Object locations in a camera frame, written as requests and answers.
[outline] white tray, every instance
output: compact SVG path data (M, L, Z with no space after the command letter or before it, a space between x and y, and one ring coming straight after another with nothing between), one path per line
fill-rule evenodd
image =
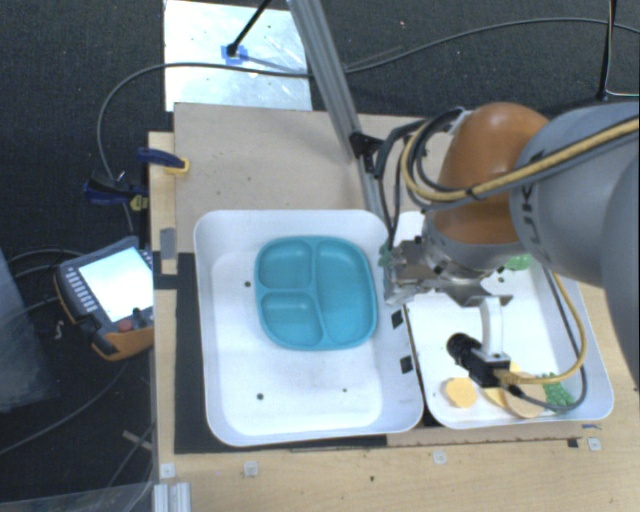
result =
M366 254L376 284L378 325L346 350L288 350L263 332L253 286L254 262L267 242L324 235ZM200 219L194 241L198 274L206 414L213 434L232 446L403 432L423 414L405 324L395 328L384 304L378 250L383 223L357 210L217 211Z
M420 234L422 215L405 213L401 216L398 238L412 239ZM521 423L548 421L592 421L604 418L613 408L613 390L607 376L600 351L593 336L578 285L564 279L567 290L575 303L587 330L588 392L584 402L576 409L555 414L549 411L534 419L520 419L485 398L475 383L478 400L468 408L453 406L442 392L443 384L453 377L467 377L466 370L457 366L447 353L446 343L451 335L462 332L478 340L482 339L482 324L478 308L461 308L443 293L430 292L416 296L408 305L427 406L443 425L454 429L479 428ZM503 350L518 363L523 371L534 375L562 373L575 362L576 355L567 335L562 317L544 276L536 262L526 271L494 273L483 281L484 287L496 295L513 295L503 309ZM570 325L573 318L568 309ZM574 336L579 343L577 329ZM580 374L563 382L574 398L580 395Z

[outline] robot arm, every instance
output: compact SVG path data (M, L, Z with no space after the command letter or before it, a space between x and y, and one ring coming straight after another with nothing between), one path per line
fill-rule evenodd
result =
M477 306L489 295L482 279L512 256L529 252L553 272L604 288L638 383L637 118L637 102L576 110L550 122L505 103L466 116L452 139L437 191L425 194L429 203L421 203L426 211L422 236L400 242L385 266L387 301L403 303L435 288L462 307ZM615 132L630 119L635 128L581 148L582 141ZM545 172L496 187L500 193L493 195L474 192L483 188L479 183L549 162L567 147L573 156L547 164ZM405 168L410 154L410 149L403 152ZM437 202L454 194L460 199L444 208Z

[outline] wooden table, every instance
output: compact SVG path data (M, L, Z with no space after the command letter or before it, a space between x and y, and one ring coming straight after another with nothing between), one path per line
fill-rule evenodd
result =
M405 120L361 121L367 133L384 137ZM334 137L324 113L178 105L175 137L150 136L151 146L175 148L192 165L187 176L150 168L152 247L163 249L162 272L176 272L175 251L193 251L193 224L207 211L361 208L354 167ZM166 241L174 229L175 246L161 247L160 233ZM158 462L174 464L174 480L190 483L195 511L637 510L638 392L602 292L581 289L615 392L612 414L593 426L418 429L376 449L190 455L173 452L176 292L157 290ZM591 449L589 438L601 449ZM443 454L446 462L436 463ZM258 476L244 476L247 461L259 463Z

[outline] yellow cable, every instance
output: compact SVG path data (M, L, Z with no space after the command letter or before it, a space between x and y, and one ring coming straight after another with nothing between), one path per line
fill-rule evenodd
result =
M555 273L552 273L553 280L560 290L560 294L567 304L569 310L571 311L571 315L573 316L576 325L578 327L578 331L580 333L580 354L578 355L578 359L573 364L571 368L569 368L566 372L561 373L560 375L554 375L553 377L520 377L515 373L511 373L509 370L495 370L494 375L500 380L502 385L510 385L510 384L555 384L556 382L561 382L563 380L568 379L574 373L576 373L580 367L584 364L584 360L587 357L587 332L584 328L584 324L582 323L582 319L580 318L580 314L576 309L575 304L571 300L569 296L569 292L564 286L564 283Z
M635 119L626 121L619 125L608 128L600 133L579 140L578 142L566 147L565 149L546 156L536 162L527 164L516 171L504 174L498 178L494 178L492 180L476 185L472 187L470 191L456 190L453 192L438 192L426 190L418 185L418 183L416 183L411 177L409 173L409 154L411 153L411 148L415 144L415 141L422 132L421 128L413 134L413 136L411 137L411 139L409 139L409 142L405 146L402 155L400 156L400 170L407 187L409 187L409 189L411 189L415 194L422 197L423 199L427 199L432 202L458 201L460 199L464 199L468 195L479 196L495 190L499 187L510 185L521 179L528 178L529 176L545 171L555 165L564 163L567 160L575 158L583 153L586 153L587 151L590 151L591 149L606 144L607 142L628 135L634 131L638 131L639 128L640 120L636 117Z

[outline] transparent plastic sheet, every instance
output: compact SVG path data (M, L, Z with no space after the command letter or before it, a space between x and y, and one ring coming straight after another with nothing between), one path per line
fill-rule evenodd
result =
M302 41L288 11L267 9L242 41L247 58L228 60L232 43L255 9L169 0L165 9L165 62L211 62L306 73ZM177 102L311 110L309 81L220 69L165 71L166 109Z
M0 512L148 512L152 482L0 504Z
M57 393L40 340L0 251L0 413Z

